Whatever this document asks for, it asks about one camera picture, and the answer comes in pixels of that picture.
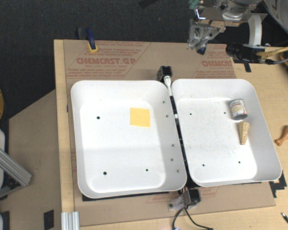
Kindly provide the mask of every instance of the white tray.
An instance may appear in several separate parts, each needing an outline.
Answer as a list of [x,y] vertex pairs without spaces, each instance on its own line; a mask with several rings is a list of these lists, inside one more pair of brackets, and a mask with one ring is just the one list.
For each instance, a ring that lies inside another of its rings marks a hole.
[[[200,186],[276,180],[280,162],[255,89],[245,81],[180,79],[172,84],[190,176]],[[229,102],[243,99],[250,123],[240,145]]]
[[[162,83],[83,80],[73,85],[71,98],[78,185],[84,195],[101,198],[184,187],[180,141]],[[138,119],[139,112],[144,120]]]
[[[244,80],[176,80],[172,92],[191,179],[200,186],[276,180],[280,162],[256,92]],[[90,198],[177,191],[186,183],[164,84],[83,80],[71,90],[78,185]],[[240,145],[229,102],[251,124]]]

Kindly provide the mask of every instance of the tin can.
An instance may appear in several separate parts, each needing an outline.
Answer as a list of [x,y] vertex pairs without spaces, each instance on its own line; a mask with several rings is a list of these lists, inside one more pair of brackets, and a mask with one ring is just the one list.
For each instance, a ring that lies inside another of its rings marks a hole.
[[236,99],[229,103],[233,118],[235,120],[240,120],[246,118],[248,115],[246,113],[244,103],[242,99]]

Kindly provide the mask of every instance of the black cable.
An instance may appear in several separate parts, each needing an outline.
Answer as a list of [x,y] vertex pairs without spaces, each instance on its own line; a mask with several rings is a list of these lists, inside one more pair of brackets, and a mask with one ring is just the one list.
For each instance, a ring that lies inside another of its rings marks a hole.
[[183,211],[184,208],[180,209],[179,211],[176,212],[174,218],[173,218],[173,222],[172,222],[172,230],[175,230],[175,221],[176,221],[176,218],[177,216],[179,216],[179,214]]
[[271,59],[266,59],[264,62],[268,65],[276,65],[276,64],[282,64],[284,62],[287,62],[288,61],[288,58],[286,59],[283,59],[283,60],[279,60],[279,61],[274,61],[274,60],[271,60]]
[[285,219],[285,221],[288,223],[288,217],[284,213],[282,213],[282,216]]
[[209,227],[205,227],[205,226],[201,226],[201,225],[197,224],[197,223],[191,218],[191,216],[189,215],[189,212],[187,211],[187,208],[186,208],[186,207],[184,207],[184,208],[182,208],[182,209],[180,209],[179,211],[176,212],[176,214],[175,214],[175,216],[174,216],[174,218],[173,218],[173,222],[172,222],[172,230],[175,230],[175,229],[176,229],[176,228],[175,228],[176,218],[179,216],[179,214],[180,214],[183,210],[185,210],[185,212],[187,213],[187,216],[190,218],[191,222],[192,222],[195,226],[198,226],[198,227],[200,227],[200,228],[204,228],[204,229],[207,229],[207,230],[213,230],[213,228],[209,228]]
[[207,229],[207,230],[213,230],[213,228],[209,228],[209,227],[205,227],[205,226],[199,225],[199,224],[197,224],[195,221],[193,221],[193,219],[192,219],[191,216],[189,215],[189,212],[187,211],[187,208],[184,208],[184,211],[187,213],[188,217],[190,218],[191,222],[192,222],[194,225],[196,225],[196,226],[198,226],[198,227],[200,227],[200,228],[205,228],[205,229]]

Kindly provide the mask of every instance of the metal bracket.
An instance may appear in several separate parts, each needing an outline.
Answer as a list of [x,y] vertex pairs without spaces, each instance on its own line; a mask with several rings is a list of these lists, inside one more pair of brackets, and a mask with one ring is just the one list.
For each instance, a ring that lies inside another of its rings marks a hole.
[[206,47],[209,40],[225,31],[225,22],[209,20],[190,20],[188,46],[199,50]]
[[61,225],[62,230],[80,230],[79,212],[78,211],[74,211],[73,213],[62,212]]
[[0,168],[19,184],[17,187],[10,188],[6,186],[0,189],[0,198],[12,191],[29,185],[32,175],[1,149]]
[[260,15],[255,14],[248,19],[249,28],[250,28],[250,39],[249,45],[251,46],[260,46],[261,37],[262,37],[262,19]]
[[186,190],[177,198],[168,202],[169,211],[178,211],[184,207],[195,206],[201,201],[201,196],[198,189],[192,188]]

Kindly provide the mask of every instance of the dark floor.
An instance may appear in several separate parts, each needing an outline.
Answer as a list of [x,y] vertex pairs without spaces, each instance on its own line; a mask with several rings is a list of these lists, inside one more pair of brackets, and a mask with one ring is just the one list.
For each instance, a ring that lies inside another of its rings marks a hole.
[[[188,0],[0,0],[0,87],[10,118],[55,89],[54,39],[74,39],[90,25],[97,40],[182,42],[188,39]],[[248,41],[248,25],[228,28],[212,43]],[[267,17],[263,43],[283,46],[287,34]]]

